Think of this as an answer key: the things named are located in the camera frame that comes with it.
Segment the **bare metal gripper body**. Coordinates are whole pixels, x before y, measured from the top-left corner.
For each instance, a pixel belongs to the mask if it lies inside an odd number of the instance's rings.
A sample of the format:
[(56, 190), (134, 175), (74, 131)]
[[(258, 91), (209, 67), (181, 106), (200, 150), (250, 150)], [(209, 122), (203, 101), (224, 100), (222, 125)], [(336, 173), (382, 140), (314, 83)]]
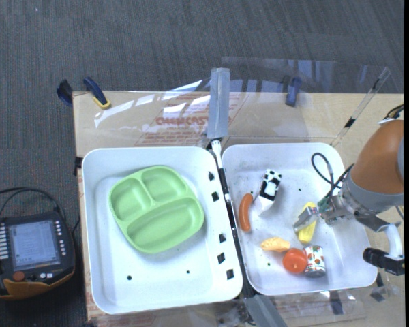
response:
[(358, 202), (348, 193), (325, 196), (322, 199), (322, 218), (331, 225), (338, 219), (354, 219)]

